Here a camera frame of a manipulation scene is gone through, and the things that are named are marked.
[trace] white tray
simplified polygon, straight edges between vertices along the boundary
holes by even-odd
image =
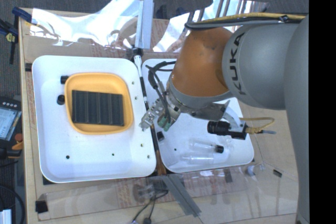
[[[156,166],[150,130],[139,123],[146,112],[136,66],[126,59],[41,56],[33,63],[33,82],[40,168],[51,182],[79,182],[144,177]],[[134,113],[131,127],[121,133],[85,135],[73,129],[66,106],[56,100],[64,94],[61,76],[107,72],[127,84]]]
[[[150,67],[154,67],[159,62],[169,62],[174,60],[176,59],[149,59],[143,63],[142,73],[149,106],[151,106],[158,98],[158,95],[148,82],[148,68],[145,66],[148,65]],[[172,69],[173,65],[169,65],[164,68]],[[156,74],[163,82],[163,85],[166,86],[170,72],[158,71]],[[239,117],[242,117],[239,103],[236,98],[230,98],[229,107],[231,107]],[[207,120],[196,119],[188,114],[182,113],[170,129],[165,132],[158,126],[157,120],[154,121],[156,132],[161,131],[165,136],[166,142],[169,143],[169,146],[167,146],[166,144],[161,144],[161,142],[159,142],[159,148],[162,162],[170,171],[174,173],[184,173],[197,170],[216,169],[235,165],[244,165],[253,160],[254,149],[249,135],[246,136],[245,140],[237,140],[232,139],[230,136],[209,134],[207,132],[208,122],[209,121]],[[191,152],[189,143],[193,138],[200,138],[214,144],[223,145],[225,150],[222,154],[214,154],[214,162],[212,164],[188,164],[187,162],[181,160],[181,155]]]

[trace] black slot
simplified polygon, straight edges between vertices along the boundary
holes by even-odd
[[[72,121],[124,126],[122,95],[73,90]]]

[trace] yellow container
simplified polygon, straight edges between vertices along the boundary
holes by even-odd
[[[72,91],[89,91],[121,94],[123,100],[124,126],[74,123],[72,121]],[[127,130],[133,123],[132,103],[126,83],[111,73],[77,73],[65,83],[65,105],[72,127],[82,134],[113,134]]]

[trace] wire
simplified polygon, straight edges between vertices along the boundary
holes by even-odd
[[[168,190],[166,190],[162,195],[160,195],[160,196],[157,196],[157,194],[155,194],[152,198],[150,198],[150,200],[149,200],[149,202],[135,215],[135,217],[133,218],[133,220],[132,220],[132,223],[134,223],[135,221],[136,221],[136,219],[137,219],[137,217],[141,214],[141,212],[143,211],[143,210],[145,210],[150,204],[151,204],[151,202],[153,202],[153,206],[152,206],[152,210],[151,210],[151,214],[150,214],[150,217],[152,216],[152,212],[153,212],[153,210],[154,210],[154,204],[155,204],[155,201],[156,200],[158,200],[158,199],[160,199],[160,198],[162,198],[163,196],[165,196],[165,195],[167,195],[168,194]]]
[[[251,23],[299,23],[306,16],[282,13],[242,13],[225,17],[218,17],[200,22],[189,22],[185,27],[191,30],[202,30],[221,26],[243,25]]]
[[[176,63],[176,61],[171,61],[171,62],[163,61],[163,62],[158,63],[154,67],[150,67],[150,66],[146,65],[146,67],[149,70],[148,82],[153,87],[153,89],[157,92],[157,94],[158,94],[158,96],[159,96],[159,98],[160,98],[160,100],[161,100],[161,102],[164,106],[164,109],[165,109],[164,116],[165,116],[165,118],[168,119],[168,123],[171,122],[171,115],[170,115],[169,108],[168,108],[168,101],[167,101],[166,95],[164,93],[164,89],[161,88],[161,80],[160,80],[159,76],[156,74],[156,72],[157,71],[172,71],[170,69],[161,69],[161,68],[165,67],[165,66],[168,66],[168,65],[173,65],[174,63]]]
[[[18,193],[16,193],[15,191],[13,191],[12,189],[10,188],[7,188],[3,185],[0,185],[0,188],[2,189],[5,189],[6,191],[14,194],[15,198],[19,201],[19,204],[20,204],[20,207],[21,207],[21,220],[20,220],[20,223],[19,224],[23,224],[24,220],[25,220],[25,205],[21,199],[21,197],[19,196]]]
[[[153,214],[153,211],[154,211],[154,206],[155,206],[155,199],[153,200],[153,205],[152,205],[152,209],[151,209],[151,212],[150,212],[150,214],[149,214],[149,216],[148,216],[148,218],[149,219],[151,219],[151,216],[152,216],[152,214]]]
[[[271,117],[263,117],[263,118],[239,118],[242,121],[263,121],[263,120],[270,120],[269,123],[261,126],[261,127],[248,127],[246,128],[245,132],[249,134],[257,134],[260,133],[264,128],[271,126],[275,119]]]

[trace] clear plastic tube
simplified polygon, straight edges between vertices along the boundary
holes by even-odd
[[[224,147],[221,145],[216,145],[211,141],[205,141],[201,139],[191,139],[190,140],[190,149],[196,152],[217,152],[223,153]]]
[[[181,155],[181,160],[188,164],[212,164],[214,155],[211,153],[187,153]]]

